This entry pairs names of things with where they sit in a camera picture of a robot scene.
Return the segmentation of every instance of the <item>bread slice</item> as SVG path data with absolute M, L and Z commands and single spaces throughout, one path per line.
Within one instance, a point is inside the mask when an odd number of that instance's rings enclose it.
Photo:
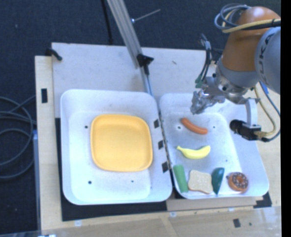
M 191 170 L 189 172 L 188 189 L 210 194 L 213 191 L 211 175 L 209 173 Z

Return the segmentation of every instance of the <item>toy donut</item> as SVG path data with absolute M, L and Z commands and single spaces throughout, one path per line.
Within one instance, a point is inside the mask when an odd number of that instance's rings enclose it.
M 244 192 L 249 186 L 249 180 L 243 173 L 234 172 L 231 173 L 227 178 L 230 188 L 235 191 Z

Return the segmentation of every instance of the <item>green pepper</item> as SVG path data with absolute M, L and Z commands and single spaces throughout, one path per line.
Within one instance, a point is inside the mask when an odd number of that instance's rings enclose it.
M 220 190 L 220 186 L 222 183 L 222 179 L 224 176 L 224 168 L 216 168 L 213 170 L 211 177 L 212 177 L 212 187 L 213 187 L 213 191 L 218 194 L 219 190 Z

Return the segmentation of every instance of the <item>banana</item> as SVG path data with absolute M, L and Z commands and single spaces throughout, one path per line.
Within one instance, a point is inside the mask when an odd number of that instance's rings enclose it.
M 202 159 L 210 153 L 211 147 L 208 145 L 197 150 L 193 150 L 178 146 L 177 149 L 180 150 L 183 155 L 189 159 Z

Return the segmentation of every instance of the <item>sausage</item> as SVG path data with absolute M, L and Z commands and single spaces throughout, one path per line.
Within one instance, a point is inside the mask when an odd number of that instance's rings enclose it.
M 208 129 L 204 127 L 199 127 L 197 125 L 192 124 L 187 118 L 182 118 L 181 123 L 192 132 L 198 133 L 198 134 L 207 134 Z

